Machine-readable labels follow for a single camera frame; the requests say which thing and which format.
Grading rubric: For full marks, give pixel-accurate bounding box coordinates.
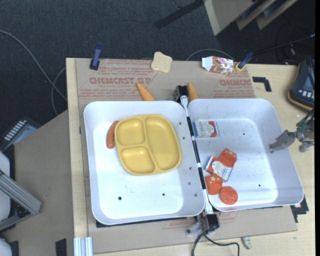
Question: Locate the pale bread slice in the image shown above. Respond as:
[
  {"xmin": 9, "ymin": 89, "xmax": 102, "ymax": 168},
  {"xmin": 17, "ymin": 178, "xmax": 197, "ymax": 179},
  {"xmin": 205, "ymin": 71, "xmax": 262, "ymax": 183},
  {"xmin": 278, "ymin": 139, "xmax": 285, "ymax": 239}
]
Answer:
[{"xmin": 150, "ymin": 51, "xmax": 174, "ymax": 75}]

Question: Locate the orange sausage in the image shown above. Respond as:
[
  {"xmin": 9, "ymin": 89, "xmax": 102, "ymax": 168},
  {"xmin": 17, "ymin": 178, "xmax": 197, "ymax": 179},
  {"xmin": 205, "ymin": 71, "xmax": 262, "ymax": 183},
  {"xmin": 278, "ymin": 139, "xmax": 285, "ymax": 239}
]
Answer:
[{"xmin": 105, "ymin": 120, "xmax": 121, "ymax": 150}]

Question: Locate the brown cardboard board red print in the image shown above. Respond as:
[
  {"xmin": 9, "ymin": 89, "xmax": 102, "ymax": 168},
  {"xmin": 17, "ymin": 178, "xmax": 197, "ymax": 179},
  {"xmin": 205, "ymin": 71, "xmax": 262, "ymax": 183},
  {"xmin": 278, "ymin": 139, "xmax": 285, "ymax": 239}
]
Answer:
[{"xmin": 74, "ymin": 58, "xmax": 299, "ymax": 255}]

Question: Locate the orange carrot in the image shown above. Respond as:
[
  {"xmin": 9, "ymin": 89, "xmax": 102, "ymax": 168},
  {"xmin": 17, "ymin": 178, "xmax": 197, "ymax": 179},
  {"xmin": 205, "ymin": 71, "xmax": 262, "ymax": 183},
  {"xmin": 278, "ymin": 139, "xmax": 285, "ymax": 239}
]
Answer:
[
  {"xmin": 187, "ymin": 82, "xmax": 200, "ymax": 101},
  {"xmin": 136, "ymin": 82, "xmax": 156, "ymax": 102}
]

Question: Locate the thin black and white rod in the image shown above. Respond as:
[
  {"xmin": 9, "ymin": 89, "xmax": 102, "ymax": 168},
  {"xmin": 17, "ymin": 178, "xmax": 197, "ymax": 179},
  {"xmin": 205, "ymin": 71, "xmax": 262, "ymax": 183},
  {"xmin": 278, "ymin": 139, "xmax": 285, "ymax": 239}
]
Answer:
[{"xmin": 180, "ymin": 95, "xmax": 214, "ymax": 215}]

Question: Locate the white red and blue packet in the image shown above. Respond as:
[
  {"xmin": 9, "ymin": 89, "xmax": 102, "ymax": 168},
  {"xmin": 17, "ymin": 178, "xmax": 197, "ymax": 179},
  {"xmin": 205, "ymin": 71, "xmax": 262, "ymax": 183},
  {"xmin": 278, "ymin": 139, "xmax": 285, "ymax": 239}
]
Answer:
[{"xmin": 192, "ymin": 120, "xmax": 220, "ymax": 139}]

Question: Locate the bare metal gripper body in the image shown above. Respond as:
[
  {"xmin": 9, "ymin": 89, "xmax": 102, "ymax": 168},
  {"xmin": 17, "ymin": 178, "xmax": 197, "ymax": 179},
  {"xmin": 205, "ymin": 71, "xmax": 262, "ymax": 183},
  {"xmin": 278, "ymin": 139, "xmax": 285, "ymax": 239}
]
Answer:
[{"xmin": 294, "ymin": 124, "xmax": 315, "ymax": 146}]

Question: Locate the orange round slice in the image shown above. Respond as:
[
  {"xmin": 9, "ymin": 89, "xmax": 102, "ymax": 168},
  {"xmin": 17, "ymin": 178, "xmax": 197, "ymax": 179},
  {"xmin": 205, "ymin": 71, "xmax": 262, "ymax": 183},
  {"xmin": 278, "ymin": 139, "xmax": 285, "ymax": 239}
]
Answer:
[{"xmin": 219, "ymin": 185, "xmax": 239, "ymax": 206}]

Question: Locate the yellow divided plate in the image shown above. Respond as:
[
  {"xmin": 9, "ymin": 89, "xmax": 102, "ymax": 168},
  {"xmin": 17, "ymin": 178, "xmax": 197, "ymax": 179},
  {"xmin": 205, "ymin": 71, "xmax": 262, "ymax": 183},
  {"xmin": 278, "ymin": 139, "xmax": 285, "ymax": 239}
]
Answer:
[{"xmin": 113, "ymin": 114, "xmax": 183, "ymax": 176}]

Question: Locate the white and orange milk carton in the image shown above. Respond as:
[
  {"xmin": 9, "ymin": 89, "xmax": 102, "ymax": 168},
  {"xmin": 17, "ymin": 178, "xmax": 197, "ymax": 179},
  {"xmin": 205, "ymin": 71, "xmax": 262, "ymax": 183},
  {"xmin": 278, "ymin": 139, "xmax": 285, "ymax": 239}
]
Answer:
[{"xmin": 201, "ymin": 55, "xmax": 236, "ymax": 76}]

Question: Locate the white plastic tray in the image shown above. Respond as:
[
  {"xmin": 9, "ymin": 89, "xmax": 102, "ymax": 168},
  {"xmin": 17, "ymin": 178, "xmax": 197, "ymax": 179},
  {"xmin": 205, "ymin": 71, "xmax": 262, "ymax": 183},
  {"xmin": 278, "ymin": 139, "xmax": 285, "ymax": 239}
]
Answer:
[
  {"xmin": 83, "ymin": 100, "xmax": 207, "ymax": 226},
  {"xmin": 186, "ymin": 97, "xmax": 305, "ymax": 213}
]

